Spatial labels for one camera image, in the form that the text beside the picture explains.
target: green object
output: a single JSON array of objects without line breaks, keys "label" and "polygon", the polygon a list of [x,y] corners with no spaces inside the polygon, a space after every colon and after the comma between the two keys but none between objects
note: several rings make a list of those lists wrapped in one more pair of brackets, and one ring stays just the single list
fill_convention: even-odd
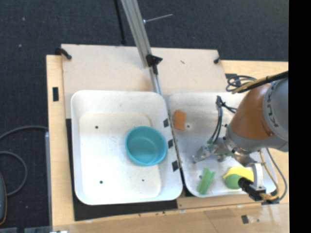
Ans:
[{"label": "green object", "polygon": [[216,172],[210,171],[208,168],[205,168],[204,175],[200,182],[198,192],[200,194],[205,194],[209,188],[209,185],[212,183]]},{"label": "green object", "polygon": [[238,174],[230,174],[226,177],[225,183],[231,189],[240,189],[239,179],[241,178]]}]

